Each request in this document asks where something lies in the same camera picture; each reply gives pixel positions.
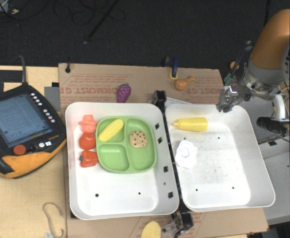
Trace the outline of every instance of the green plate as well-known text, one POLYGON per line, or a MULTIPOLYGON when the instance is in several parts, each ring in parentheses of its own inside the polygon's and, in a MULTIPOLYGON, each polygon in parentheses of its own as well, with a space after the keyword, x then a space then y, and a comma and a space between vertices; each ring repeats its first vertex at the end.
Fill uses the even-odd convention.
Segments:
POLYGON ((138 117, 118 116, 100 120, 96 126, 96 152, 101 166, 115 173, 139 173, 150 170, 157 161, 155 136, 147 121, 138 117), (102 142, 98 135, 116 119, 124 121, 123 129, 111 140, 102 142), (129 143, 129 135, 142 131, 147 137, 147 144, 135 148, 129 143))

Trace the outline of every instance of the yellow bottle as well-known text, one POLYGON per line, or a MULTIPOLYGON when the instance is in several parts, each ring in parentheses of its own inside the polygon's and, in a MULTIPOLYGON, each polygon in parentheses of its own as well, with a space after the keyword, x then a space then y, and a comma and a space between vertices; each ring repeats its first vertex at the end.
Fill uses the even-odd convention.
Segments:
POLYGON ((203 132, 208 128, 208 121, 205 117, 184 118, 178 119, 173 125, 177 126, 178 129, 203 132))

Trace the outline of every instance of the red bell pepper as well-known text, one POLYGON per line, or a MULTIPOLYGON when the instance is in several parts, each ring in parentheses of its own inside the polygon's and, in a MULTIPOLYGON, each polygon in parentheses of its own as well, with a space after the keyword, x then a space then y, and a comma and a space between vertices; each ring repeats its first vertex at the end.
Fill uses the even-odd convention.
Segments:
POLYGON ((98 163, 99 161, 99 159, 97 158, 96 152, 92 152, 89 150, 84 150, 81 153, 79 160, 80 160, 80 165, 83 168, 95 166, 96 163, 98 163))

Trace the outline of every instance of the emergency stop button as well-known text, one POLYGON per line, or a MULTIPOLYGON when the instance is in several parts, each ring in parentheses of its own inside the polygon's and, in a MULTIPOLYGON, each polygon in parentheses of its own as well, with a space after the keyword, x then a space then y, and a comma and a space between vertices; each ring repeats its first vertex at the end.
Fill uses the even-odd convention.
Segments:
POLYGON ((15 156, 21 156, 26 153, 26 147, 24 145, 16 145, 13 148, 13 152, 15 156))

